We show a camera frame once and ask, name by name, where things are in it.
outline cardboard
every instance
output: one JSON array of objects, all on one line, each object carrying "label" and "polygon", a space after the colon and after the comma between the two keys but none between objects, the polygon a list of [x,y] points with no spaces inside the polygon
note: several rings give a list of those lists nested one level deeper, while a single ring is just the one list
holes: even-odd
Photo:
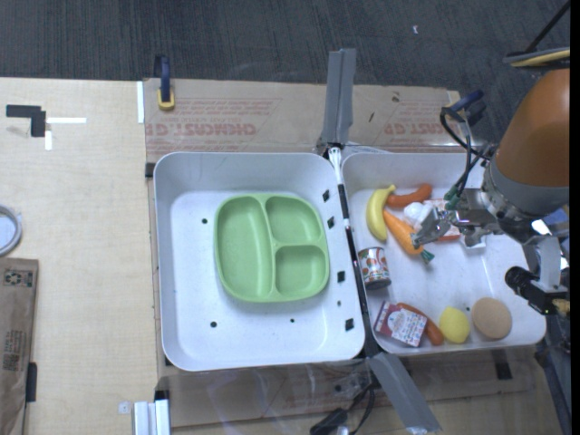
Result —
[{"label": "cardboard", "polygon": [[0,435],[24,430],[38,261],[0,258]]},{"label": "cardboard", "polygon": [[[172,151],[313,151],[324,124],[325,85],[174,79],[171,111],[160,109],[159,87],[160,79],[143,83],[149,163]],[[462,150],[439,122],[441,107],[458,99],[442,88],[355,85],[349,142]]]}]

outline green divided plate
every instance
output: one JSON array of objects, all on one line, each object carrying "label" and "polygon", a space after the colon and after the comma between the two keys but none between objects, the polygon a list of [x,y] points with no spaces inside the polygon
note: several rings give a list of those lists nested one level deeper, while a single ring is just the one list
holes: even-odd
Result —
[{"label": "green divided plate", "polygon": [[240,300],[301,300],[328,283],[324,226],[304,199],[273,193],[229,198],[217,209],[214,240],[221,283]]}]

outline metal bracket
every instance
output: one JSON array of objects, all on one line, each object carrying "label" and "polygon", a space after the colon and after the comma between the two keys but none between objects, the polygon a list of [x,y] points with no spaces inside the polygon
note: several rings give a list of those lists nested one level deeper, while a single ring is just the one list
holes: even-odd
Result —
[{"label": "metal bracket", "polygon": [[557,237],[539,237],[536,242],[536,248],[540,264],[539,279],[537,281],[532,280],[532,284],[546,293],[566,292],[567,288],[560,285],[560,260],[562,254]]},{"label": "metal bracket", "polygon": [[369,365],[407,431],[419,435],[441,430],[437,419],[398,356],[378,353],[370,359]]},{"label": "metal bracket", "polygon": [[338,145],[348,141],[348,129],[353,124],[353,83],[356,71],[356,50],[341,48],[330,52],[326,80],[324,126],[319,146]]},{"label": "metal bracket", "polygon": [[133,435],[170,435],[169,400],[136,401],[132,423]]}]

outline orange toy carrot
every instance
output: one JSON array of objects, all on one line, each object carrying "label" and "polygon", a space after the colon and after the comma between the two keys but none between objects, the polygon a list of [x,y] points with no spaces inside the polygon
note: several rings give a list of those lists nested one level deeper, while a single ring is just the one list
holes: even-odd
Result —
[{"label": "orange toy carrot", "polygon": [[419,248],[413,246],[411,234],[414,232],[414,229],[405,221],[387,211],[386,208],[382,210],[382,218],[384,219],[384,223],[387,225],[389,231],[399,242],[399,245],[401,245],[409,255],[420,255],[426,265],[431,261],[431,259],[433,259],[433,257],[435,257],[432,253],[424,249],[423,246],[419,246]]},{"label": "orange toy carrot", "polygon": [[389,197],[387,197],[387,206],[391,208],[405,208],[410,203],[422,203],[431,196],[432,191],[433,186],[431,184],[422,183],[412,193],[407,193],[405,195],[391,193]]}]

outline gray floor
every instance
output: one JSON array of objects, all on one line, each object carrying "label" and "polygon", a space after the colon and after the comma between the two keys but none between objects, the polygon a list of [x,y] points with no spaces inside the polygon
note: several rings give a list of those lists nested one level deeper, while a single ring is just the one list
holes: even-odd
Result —
[{"label": "gray floor", "polygon": [[[498,143],[542,74],[503,58],[565,1],[0,0],[0,76],[140,80],[163,53],[176,78],[324,84],[328,53],[356,48],[355,83],[482,90],[473,133]],[[569,45],[568,11],[537,49]],[[570,354],[553,319],[538,352],[571,433]]]}]

